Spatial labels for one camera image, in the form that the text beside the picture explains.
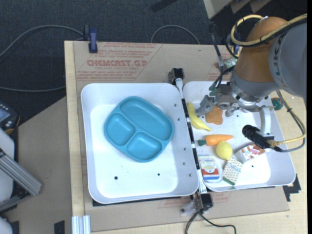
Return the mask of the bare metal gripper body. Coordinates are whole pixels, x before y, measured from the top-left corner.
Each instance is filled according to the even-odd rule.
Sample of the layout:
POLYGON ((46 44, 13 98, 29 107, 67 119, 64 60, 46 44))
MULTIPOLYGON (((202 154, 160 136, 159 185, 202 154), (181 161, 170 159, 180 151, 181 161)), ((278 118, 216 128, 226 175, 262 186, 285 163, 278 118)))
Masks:
POLYGON ((229 83, 221 85, 216 94, 216 105, 226 110, 227 105, 256 112, 258 103, 270 93, 269 83, 229 83))

